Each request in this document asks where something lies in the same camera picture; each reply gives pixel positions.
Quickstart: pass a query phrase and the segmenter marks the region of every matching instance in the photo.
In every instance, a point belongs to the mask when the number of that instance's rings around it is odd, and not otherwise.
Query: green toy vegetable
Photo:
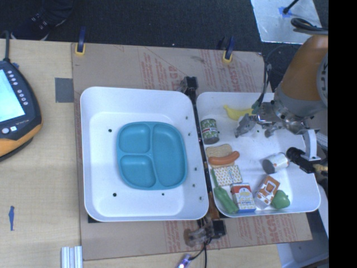
[[[287,208],[290,205],[289,197],[282,190],[277,190],[272,200],[272,206],[276,209]]]
[[[239,208],[235,205],[233,200],[229,197],[227,191],[220,186],[218,186],[218,182],[216,179],[216,175],[214,174],[214,170],[211,170],[212,178],[215,184],[215,188],[213,189],[214,195],[221,202],[223,207],[227,210],[228,213],[236,213]]]

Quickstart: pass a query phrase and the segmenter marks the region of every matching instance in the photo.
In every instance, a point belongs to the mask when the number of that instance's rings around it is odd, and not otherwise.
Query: green bottle
[[[216,179],[216,175],[214,174],[214,170],[211,170],[211,175],[215,184],[215,188],[213,189],[214,195],[221,202],[223,207],[227,210],[228,213],[236,213],[239,208],[235,205],[233,200],[228,195],[227,191],[220,186],[218,186],[218,182]]]

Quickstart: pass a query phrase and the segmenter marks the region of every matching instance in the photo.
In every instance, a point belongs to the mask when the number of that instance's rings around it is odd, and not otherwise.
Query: blue mark
[[[283,13],[283,10],[284,10],[285,8],[286,8],[286,7],[280,7],[280,8],[279,8],[279,13],[280,13],[280,15],[282,15],[283,18],[289,18],[289,17],[291,17],[291,16],[292,16],[292,13],[291,13],[290,10],[289,10],[286,14]]]
[[[11,230],[11,231],[14,231],[14,229],[13,229],[13,219],[14,219],[14,217],[15,217],[15,212],[14,212],[14,210],[15,210],[15,207],[14,207],[14,206],[11,206],[11,207],[10,207],[10,211],[9,211],[9,220],[10,220],[10,230]]]

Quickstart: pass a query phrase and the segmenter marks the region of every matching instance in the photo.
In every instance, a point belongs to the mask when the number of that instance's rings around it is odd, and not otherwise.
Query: blue plate
[[[136,189],[172,189],[187,176],[184,140],[168,123],[124,125],[117,136],[117,158],[122,179]]]

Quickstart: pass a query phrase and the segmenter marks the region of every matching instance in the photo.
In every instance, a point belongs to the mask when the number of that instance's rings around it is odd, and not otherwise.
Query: shoe
[[[15,40],[44,41],[47,39],[51,30],[61,25],[64,21],[65,20],[57,25],[51,25],[44,21],[37,13],[13,30],[11,32],[11,38]]]

